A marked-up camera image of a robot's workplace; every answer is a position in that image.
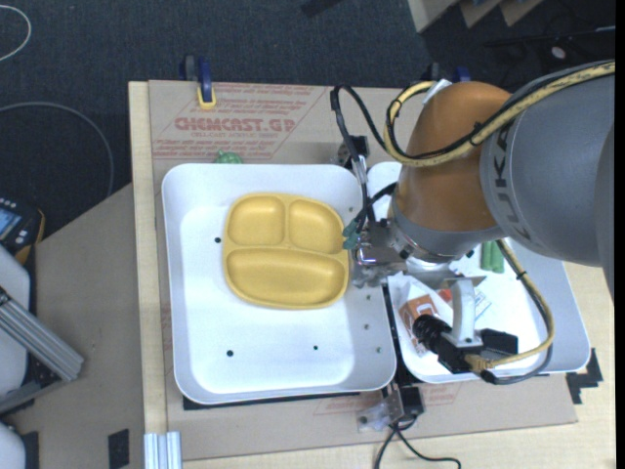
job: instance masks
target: yellow plate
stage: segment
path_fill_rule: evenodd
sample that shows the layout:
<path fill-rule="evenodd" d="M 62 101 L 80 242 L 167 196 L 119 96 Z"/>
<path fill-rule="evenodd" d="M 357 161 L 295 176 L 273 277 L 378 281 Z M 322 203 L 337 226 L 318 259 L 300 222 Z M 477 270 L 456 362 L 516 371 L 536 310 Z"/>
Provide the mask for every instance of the yellow plate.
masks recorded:
<path fill-rule="evenodd" d="M 284 193 L 251 193 L 230 208 L 224 270 L 241 299 L 282 309 L 329 306 L 349 280 L 343 221 L 327 204 Z"/>

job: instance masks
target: black floor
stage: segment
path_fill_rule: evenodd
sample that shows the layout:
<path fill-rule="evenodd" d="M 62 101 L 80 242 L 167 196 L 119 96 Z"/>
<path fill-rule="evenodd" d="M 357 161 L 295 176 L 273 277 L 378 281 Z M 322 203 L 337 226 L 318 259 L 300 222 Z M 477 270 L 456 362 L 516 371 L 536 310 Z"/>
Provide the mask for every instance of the black floor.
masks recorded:
<path fill-rule="evenodd" d="M 0 62 L 0 192 L 37 204 L 47 235 L 131 180 L 127 84 L 176 79 L 179 61 L 210 58 L 216 81 L 403 87 L 436 63 L 443 75 L 514 90 L 569 63 L 614 58 L 615 0 L 546 0 L 512 27 L 494 10 L 468 29 L 457 7 L 423 33 L 406 0 L 0 0 L 24 11 L 32 36 Z M 0 9 L 0 57 L 25 23 Z M 546 36 L 540 41 L 528 37 Z M 489 47 L 513 40 L 516 44 Z M 114 161 L 90 124 L 102 129 Z"/>

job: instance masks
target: multimeter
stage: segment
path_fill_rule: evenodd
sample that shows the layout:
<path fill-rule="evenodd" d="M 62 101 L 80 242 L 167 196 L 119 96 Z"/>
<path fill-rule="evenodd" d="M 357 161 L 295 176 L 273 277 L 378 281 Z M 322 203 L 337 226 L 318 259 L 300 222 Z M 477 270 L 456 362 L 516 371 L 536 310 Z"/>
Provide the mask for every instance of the multimeter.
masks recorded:
<path fill-rule="evenodd" d="M 45 218 L 39 208 L 0 192 L 0 245 L 24 264 L 41 240 Z"/>

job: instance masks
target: black and yellow device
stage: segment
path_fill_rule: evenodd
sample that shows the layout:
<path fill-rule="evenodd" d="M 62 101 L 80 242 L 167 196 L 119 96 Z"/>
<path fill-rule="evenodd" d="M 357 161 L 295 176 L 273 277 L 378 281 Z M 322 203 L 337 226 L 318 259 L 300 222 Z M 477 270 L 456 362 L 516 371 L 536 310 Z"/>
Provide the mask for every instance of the black and yellow device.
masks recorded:
<path fill-rule="evenodd" d="M 0 245 L 24 264 L 32 245 L 43 237 L 45 217 L 24 200 L 0 191 Z"/>

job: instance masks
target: yellow divided plate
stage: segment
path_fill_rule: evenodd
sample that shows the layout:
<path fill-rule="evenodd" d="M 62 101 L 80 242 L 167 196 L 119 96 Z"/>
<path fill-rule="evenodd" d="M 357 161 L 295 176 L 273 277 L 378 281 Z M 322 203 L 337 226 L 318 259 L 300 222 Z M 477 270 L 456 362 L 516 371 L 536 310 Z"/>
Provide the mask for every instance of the yellow divided plate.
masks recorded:
<path fill-rule="evenodd" d="M 224 270 L 232 291 L 282 309 L 329 306 L 348 286 L 343 221 L 325 203 L 284 193 L 251 193 L 230 208 Z"/>

